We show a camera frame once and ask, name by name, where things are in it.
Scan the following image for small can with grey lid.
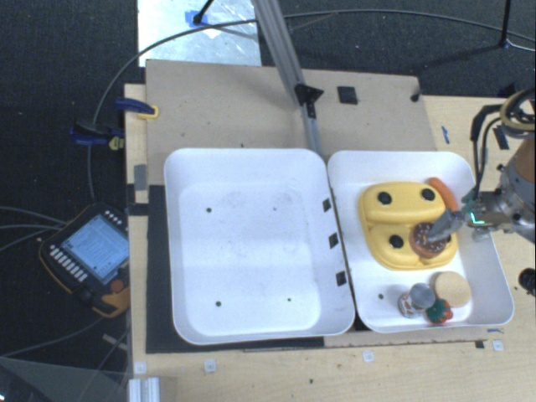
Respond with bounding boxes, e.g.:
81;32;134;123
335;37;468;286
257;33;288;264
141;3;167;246
397;282;437;319

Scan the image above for beige round biscuit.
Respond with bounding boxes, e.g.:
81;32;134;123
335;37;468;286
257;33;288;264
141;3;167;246
432;271;472;309

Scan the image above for white plastic tray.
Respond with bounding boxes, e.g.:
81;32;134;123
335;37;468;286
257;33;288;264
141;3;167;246
162;147;357;346
326;150;515;334

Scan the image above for yellow divided plate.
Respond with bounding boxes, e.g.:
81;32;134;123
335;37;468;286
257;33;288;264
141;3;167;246
358;181;460;272

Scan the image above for brown cardboard board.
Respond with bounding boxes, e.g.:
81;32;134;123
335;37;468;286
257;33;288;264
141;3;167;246
144;59;497;350

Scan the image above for orange sausage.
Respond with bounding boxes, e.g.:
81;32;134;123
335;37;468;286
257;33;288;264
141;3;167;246
426;177;460;214

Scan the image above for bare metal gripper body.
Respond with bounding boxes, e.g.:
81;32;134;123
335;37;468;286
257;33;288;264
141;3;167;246
461;189;536;244

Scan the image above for black block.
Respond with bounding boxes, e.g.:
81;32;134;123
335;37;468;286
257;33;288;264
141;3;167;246
337;85;359;106

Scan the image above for orange and green toy fruit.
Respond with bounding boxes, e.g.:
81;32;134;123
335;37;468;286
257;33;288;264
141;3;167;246
424;298;455;327

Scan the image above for brown doughnut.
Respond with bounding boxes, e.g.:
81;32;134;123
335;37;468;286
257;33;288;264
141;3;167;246
409;221;449;260

